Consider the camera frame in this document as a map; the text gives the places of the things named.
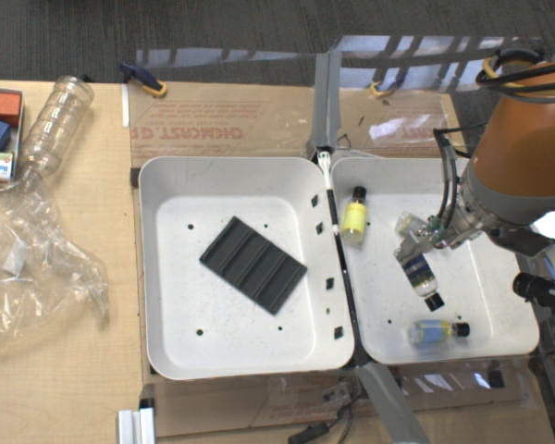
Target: crumpled plastic wrap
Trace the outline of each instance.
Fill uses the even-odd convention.
[[[56,202],[30,170],[0,190],[0,342],[89,304],[106,318],[105,266],[66,238]]]

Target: white tray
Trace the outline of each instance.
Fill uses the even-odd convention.
[[[465,163],[460,163],[462,173]],[[394,250],[394,227],[402,211],[427,219],[439,209],[441,167],[436,159],[343,158],[332,168],[342,216],[356,185],[367,189],[368,222],[360,249],[345,247],[360,333],[366,351],[383,364],[520,355],[538,344],[532,306],[512,290],[519,268],[513,253],[482,235],[458,249],[435,250],[425,258],[446,303],[431,313],[413,291]],[[412,321],[466,321],[471,334],[428,349],[407,340]]]
[[[159,374],[181,380],[301,372],[350,360],[349,309],[315,165],[300,158],[156,158],[142,168],[140,198],[146,341]],[[276,315],[199,261],[233,216],[308,268]],[[330,290],[327,278],[334,278]]]

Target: table surface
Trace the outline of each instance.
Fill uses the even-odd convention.
[[[24,92],[23,133],[52,82],[0,80]],[[110,316],[87,311],[45,339],[0,352],[0,443],[115,443],[117,412],[136,409],[142,391],[130,131],[123,128],[121,85],[94,84],[62,168],[47,182],[68,238],[106,265]],[[537,381],[530,374],[518,402],[419,412],[432,442],[554,442]],[[161,442],[286,442],[303,426],[257,429]],[[334,431],[317,440],[337,442]],[[348,442],[389,442],[377,417],[357,419]]]

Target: clamp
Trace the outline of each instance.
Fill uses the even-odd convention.
[[[142,83],[142,90],[153,97],[164,97],[167,93],[166,84],[136,64],[124,61],[119,65],[119,70],[125,75],[125,82],[129,79],[139,80]]]

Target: black rubber mat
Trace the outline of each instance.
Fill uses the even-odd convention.
[[[306,273],[306,266],[237,217],[232,217],[200,261],[272,315]]]

